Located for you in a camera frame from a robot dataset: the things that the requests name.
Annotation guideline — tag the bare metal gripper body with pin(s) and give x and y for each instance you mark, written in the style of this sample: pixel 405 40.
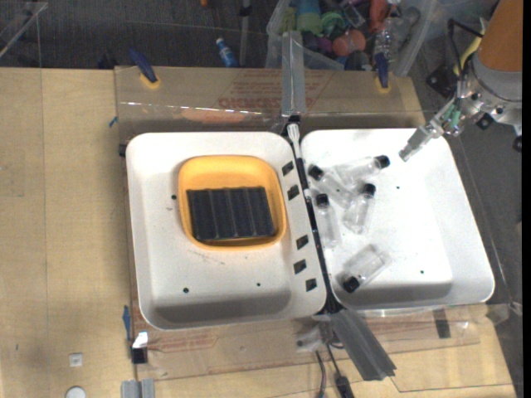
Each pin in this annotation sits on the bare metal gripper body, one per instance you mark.
pixel 473 106

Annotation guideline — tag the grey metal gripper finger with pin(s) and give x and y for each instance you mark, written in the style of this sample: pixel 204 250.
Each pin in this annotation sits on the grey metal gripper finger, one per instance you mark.
pixel 427 140
pixel 419 136

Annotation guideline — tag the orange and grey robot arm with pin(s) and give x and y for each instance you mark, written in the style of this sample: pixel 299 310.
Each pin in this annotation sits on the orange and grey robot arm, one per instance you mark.
pixel 504 27

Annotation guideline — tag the clear plastic bottle black cap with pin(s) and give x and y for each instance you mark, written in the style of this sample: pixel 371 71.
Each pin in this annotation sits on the clear plastic bottle black cap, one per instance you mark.
pixel 359 214
pixel 332 185
pixel 328 222
pixel 367 265
pixel 361 169

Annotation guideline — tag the white plastic tray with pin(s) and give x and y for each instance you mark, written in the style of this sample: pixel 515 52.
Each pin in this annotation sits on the white plastic tray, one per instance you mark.
pixel 423 230
pixel 215 276

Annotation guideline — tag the thin black and white rod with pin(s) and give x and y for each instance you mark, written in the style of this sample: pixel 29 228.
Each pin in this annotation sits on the thin black and white rod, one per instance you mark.
pixel 312 218

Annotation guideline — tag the clear storage bin with toys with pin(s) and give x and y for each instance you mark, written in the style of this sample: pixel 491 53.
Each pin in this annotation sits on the clear storage bin with toys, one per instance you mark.
pixel 340 19

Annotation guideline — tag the orange rectangular bowl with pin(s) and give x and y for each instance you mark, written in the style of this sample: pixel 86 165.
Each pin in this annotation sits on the orange rectangular bowl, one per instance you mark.
pixel 228 172

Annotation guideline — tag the black ribbed rectangular insert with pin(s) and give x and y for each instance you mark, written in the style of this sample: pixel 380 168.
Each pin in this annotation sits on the black ribbed rectangular insert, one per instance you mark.
pixel 230 214

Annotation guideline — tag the blue bottle white cap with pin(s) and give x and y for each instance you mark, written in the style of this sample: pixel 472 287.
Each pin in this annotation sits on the blue bottle white cap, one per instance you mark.
pixel 226 52

